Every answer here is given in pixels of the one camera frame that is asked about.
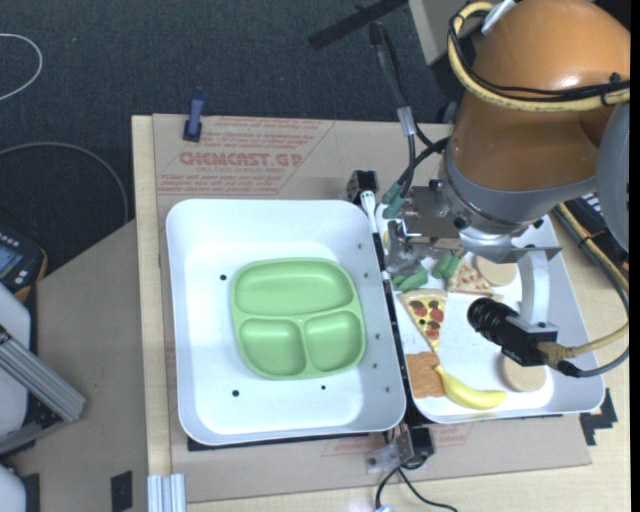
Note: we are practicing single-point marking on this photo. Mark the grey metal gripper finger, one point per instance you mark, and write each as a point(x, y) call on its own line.
point(396, 257)
point(415, 260)

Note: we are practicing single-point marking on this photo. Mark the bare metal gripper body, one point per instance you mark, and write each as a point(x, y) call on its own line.
point(431, 215)

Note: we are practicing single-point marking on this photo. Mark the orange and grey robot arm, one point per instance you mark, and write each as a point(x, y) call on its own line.
point(525, 130)

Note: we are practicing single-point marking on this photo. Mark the green toy beans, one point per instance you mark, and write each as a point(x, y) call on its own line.
point(447, 267)
point(411, 281)

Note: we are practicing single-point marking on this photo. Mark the thin black and white rod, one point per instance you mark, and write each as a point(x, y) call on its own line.
point(391, 310)

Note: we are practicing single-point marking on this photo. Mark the toy pizza slice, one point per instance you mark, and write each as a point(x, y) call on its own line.
point(470, 281)
point(425, 312)

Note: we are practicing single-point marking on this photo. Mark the tan round biscuit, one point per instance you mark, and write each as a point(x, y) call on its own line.
point(522, 380)
point(497, 274)

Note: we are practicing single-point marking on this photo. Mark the white plastic tray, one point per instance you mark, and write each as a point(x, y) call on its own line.
point(210, 320)
point(480, 350)

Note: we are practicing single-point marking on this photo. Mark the green divided plate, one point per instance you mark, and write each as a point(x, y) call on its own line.
point(295, 315)

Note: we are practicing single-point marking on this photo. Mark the orange toy bread slice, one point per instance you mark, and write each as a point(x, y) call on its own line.
point(424, 377)

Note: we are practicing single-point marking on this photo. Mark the yellow banana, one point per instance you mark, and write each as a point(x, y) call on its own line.
point(470, 397)

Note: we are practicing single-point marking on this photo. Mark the brown cardboard board red print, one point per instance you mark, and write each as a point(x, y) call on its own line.
point(240, 150)

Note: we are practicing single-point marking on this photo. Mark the black cylinder on white bracket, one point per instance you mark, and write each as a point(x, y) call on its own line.
point(505, 325)

